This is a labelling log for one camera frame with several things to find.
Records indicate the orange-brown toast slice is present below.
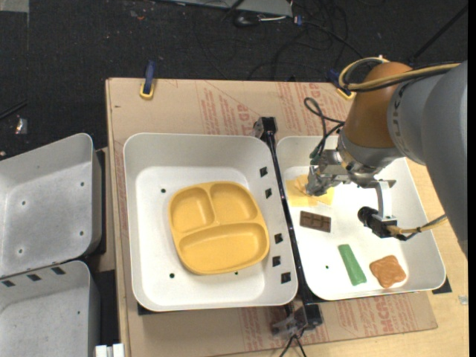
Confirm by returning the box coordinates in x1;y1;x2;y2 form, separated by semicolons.
369;254;408;289

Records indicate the yellow cheese slice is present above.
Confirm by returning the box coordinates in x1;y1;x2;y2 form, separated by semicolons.
285;174;335;208

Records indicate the yellow divided plate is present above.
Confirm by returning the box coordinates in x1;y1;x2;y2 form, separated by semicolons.
168;181;271;276

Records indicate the green bar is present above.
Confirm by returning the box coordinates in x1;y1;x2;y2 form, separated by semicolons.
337;243;367;286

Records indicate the thin black rod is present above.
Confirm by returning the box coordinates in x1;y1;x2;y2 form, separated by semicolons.
261;132;317;308

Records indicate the white plastic tray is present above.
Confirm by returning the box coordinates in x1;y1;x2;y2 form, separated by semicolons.
0;260;101;357
0;132;103;279
123;132;299;312
275;135;447;301

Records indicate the black block with thin wires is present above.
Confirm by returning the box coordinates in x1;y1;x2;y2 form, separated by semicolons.
271;303;324;336
254;116;279;141

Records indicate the brown chocolate bar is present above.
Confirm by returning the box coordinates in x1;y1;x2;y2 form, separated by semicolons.
299;210;332;234

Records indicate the black cylinder on white bracket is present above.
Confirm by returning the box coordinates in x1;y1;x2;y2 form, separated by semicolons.
357;178;399;239

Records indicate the brown cardboard board, red print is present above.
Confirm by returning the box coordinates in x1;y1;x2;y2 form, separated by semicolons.
105;77;439;357

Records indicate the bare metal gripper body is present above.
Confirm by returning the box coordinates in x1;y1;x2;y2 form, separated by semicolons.
311;149;388;190

